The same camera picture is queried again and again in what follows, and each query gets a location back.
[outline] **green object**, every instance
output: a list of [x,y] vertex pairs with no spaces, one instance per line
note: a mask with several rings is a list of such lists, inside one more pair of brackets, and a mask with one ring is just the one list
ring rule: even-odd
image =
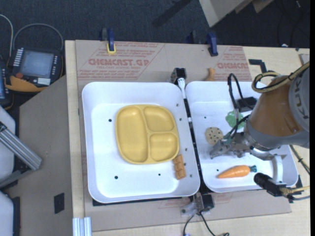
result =
[[[238,120],[241,120],[243,118],[243,115],[241,113],[238,114]],[[236,125],[236,119],[235,119],[235,114],[234,111],[231,111],[227,114],[227,116],[225,117],[227,123],[230,125],[230,127],[234,127]],[[238,124],[238,128],[243,128],[245,126],[245,123],[242,122],[240,124]]]
[[256,165],[253,165],[250,167],[251,172],[257,172],[257,167]]

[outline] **blue clamp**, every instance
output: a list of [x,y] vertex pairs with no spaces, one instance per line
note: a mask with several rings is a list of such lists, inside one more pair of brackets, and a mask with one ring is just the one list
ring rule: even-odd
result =
[[218,56],[216,35],[213,32],[210,32],[207,34],[206,39],[207,39],[207,44],[210,46],[208,48],[210,55]]
[[99,40],[105,41],[107,38],[108,43],[106,44],[107,52],[109,54],[116,53],[116,45],[114,43],[114,33],[110,28],[102,28],[102,30],[99,33]]

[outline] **orange carrot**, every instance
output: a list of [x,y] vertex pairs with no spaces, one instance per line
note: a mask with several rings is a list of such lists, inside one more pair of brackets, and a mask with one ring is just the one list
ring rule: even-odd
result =
[[244,177],[247,176],[250,172],[256,172],[256,166],[247,166],[247,165],[238,165],[233,168],[230,168],[221,174],[218,175],[218,178],[229,178],[229,177]]

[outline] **cardboard sheet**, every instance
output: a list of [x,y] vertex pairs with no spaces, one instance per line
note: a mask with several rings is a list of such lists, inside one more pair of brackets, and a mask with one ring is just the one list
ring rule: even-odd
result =
[[[226,81],[230,73],[239,81],[251,81],[243,48],[218,46],[219,55],[212,57],[207,45],[116,42],[117,52],[110,55],[105,44],[76,40],[85,216],[91,217],[94,232],[184,223],[187,217],[181,216],[181,208],[189,204],[189,198],[114,205],[93,202],[87,183],[82,89],[93,81],[166,82],[176,67],[186,69],[186,83],[204,81],[209,76],[209,68],[215,69],[216,81]],[[263,190],[213,193],[212,196],[215,208],[205,214],[207,220],[291,212],[286,199],[275,199]]]

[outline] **small screen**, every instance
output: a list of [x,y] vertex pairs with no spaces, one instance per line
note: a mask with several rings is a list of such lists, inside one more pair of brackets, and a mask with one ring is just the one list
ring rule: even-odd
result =
[[49,78],[54,54],[25,50],[21,73],[29,76]]
[[2,78],[2,73],[0,71],[0,99],[4,99],[4,83]]

